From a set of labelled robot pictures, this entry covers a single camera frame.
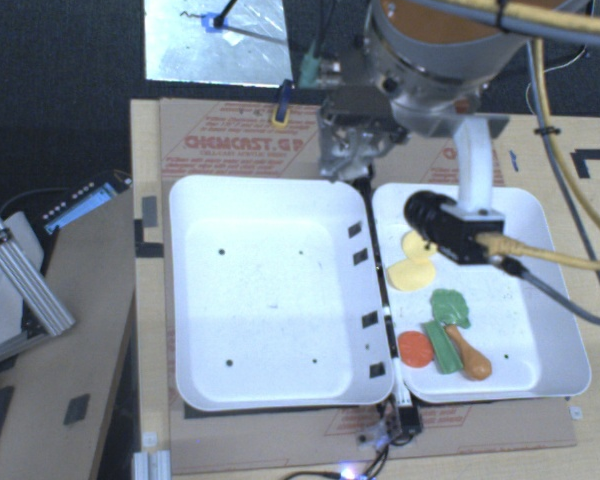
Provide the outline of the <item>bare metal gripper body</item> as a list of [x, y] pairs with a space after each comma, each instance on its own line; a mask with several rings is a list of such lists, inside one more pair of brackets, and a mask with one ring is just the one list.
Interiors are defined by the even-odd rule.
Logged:
[[337, 124], [451, 136], [476, 111], [480, 80], [432, 76], [418, 70], [347, 71], [322, 76], [328, 91], [322, 115]]

